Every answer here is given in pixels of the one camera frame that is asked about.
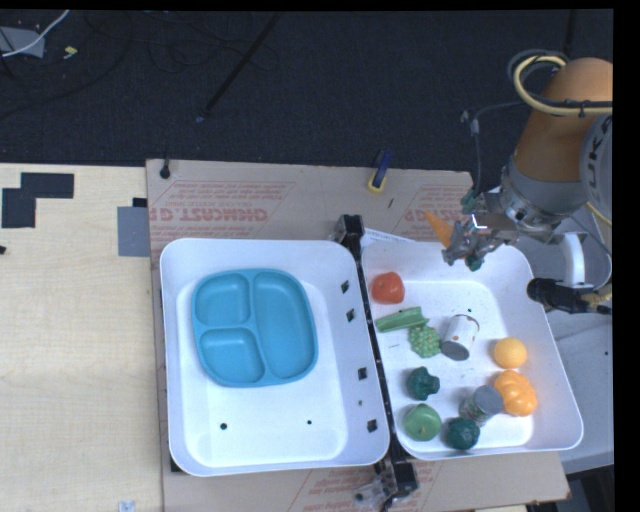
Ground dark green broccoli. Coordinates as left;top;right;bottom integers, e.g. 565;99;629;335
405;365;442;402
444;416;482;451

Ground brown cardboard board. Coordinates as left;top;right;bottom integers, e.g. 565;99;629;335
144;158;572;512

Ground blue divided plate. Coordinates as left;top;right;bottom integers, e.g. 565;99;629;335
190;268;320;389

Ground thin black rod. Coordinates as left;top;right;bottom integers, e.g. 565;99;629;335
349;234;407;471

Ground black cylinder on white bracket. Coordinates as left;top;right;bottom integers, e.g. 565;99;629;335
526;231;604;315

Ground green grapes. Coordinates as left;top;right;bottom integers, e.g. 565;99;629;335
407;324;443;360

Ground white plastic tray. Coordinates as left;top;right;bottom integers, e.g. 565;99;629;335
360;238;585;462
159;237;392;478

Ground green apple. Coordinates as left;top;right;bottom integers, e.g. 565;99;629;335
403;403;443;443

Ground orange carrot with green top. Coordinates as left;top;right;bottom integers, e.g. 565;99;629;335
423;209;485;273

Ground green labelled can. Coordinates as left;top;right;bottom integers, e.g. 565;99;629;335
458;384;505;427

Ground green pea pod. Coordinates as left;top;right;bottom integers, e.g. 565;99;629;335
374;306;431;334

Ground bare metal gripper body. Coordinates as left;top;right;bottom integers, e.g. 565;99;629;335
471;191;562;247

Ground yellow lemon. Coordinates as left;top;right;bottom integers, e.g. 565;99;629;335
492;336;529;370

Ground red tomato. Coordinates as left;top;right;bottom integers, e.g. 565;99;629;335
370;271;406;305

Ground white can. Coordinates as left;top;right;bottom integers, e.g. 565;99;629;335
439;313;481;363

